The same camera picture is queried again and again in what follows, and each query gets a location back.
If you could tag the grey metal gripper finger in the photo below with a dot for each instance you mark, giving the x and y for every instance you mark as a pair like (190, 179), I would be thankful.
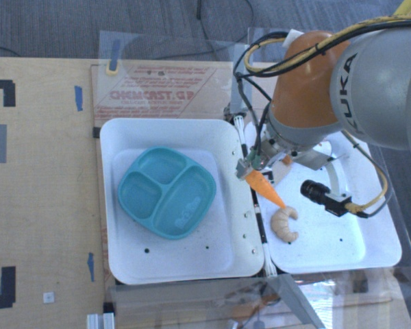
(268, 178)
(242, 168)

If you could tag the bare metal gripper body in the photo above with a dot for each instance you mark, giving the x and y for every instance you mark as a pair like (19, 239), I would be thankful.
(268, 151)

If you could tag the orange toy carrot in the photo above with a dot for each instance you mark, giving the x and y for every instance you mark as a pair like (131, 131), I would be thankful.
(264, 186)

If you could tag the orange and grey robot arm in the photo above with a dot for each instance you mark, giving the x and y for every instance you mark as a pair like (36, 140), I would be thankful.
(308, 87)

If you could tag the thin black and white rod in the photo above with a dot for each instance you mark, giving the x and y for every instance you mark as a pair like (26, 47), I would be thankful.
(260, 223)

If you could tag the beige toy croissant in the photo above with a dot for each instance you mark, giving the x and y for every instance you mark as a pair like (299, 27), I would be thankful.
(283, 225)

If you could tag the blue divided plate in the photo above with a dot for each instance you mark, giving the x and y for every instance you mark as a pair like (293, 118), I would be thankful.
(168, 194)

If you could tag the white plastic tray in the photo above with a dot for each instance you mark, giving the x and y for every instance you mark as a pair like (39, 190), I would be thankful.
(329, 245)
(178, 259)

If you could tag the brown cardboard board red print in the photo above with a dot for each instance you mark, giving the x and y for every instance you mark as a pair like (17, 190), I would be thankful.
(157, 91)

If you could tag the black cylinder on white bracket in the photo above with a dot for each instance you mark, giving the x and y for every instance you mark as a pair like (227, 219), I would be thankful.
(315, 190)

